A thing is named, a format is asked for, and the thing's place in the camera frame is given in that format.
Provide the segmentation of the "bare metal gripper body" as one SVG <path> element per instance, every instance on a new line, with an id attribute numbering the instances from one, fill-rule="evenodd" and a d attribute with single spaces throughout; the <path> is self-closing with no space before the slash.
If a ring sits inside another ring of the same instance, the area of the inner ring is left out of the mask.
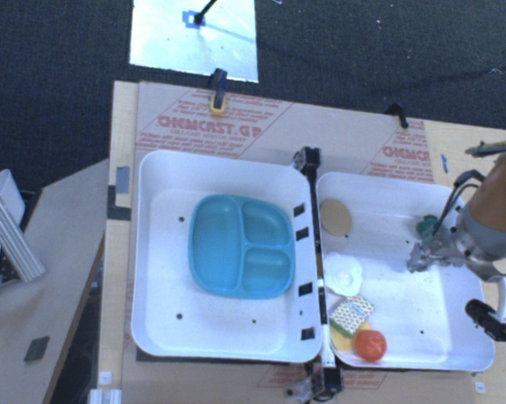
<path id="1" fill-rule="evenodd" d="M 506 278 L 506 274 L 494 266 L 498 257 L 483 251 L 468 235 L 436 236 L 433 257 L 442 265 L 465 266 L 482 281 L 497 282 Z"/>

